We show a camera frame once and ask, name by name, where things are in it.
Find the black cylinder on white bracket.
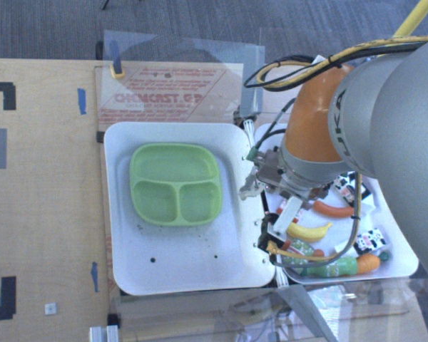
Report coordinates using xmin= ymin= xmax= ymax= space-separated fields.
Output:
xmin=258 ymin=195 xmax=304 ymax=253

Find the orange sausage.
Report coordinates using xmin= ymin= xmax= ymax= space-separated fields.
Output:
xmin=312 ymin=199 xmax=355 ymax=219

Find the white plastic tray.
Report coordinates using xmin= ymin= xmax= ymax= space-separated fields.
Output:
xmin=103 ymin=120 xmax=277 ymax=296
xmin=253 ymin=122 xmax=420 ymax=286

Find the brown cardboard board red print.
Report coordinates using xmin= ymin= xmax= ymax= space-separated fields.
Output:
xmin=93 ymin=61 xmax=265 ymax=301

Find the yellow banana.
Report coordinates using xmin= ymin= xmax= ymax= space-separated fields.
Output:
xmin=285 ymin=221 xmax=334 ymax=243

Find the orange carrot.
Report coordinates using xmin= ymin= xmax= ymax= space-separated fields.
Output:
xmin=355 ymin=250 xmax=391 ymax=276

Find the cow print carton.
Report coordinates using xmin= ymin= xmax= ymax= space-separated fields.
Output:
xmin=353 ymin=227 xmax=389 ymax=257
xmin=332 ymin=171 xmax=372 ymax=207

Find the green divided plate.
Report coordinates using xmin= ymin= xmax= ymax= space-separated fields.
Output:
xmin=128 ymin=142 xmax=224 ymax=227

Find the green and red packet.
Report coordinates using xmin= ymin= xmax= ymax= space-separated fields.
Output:
xmin=280 ymin=238 xmax=315 ymax=265

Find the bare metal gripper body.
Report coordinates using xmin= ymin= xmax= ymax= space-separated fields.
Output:
xmin=253 ymin=149 xmax=310 ymax=200

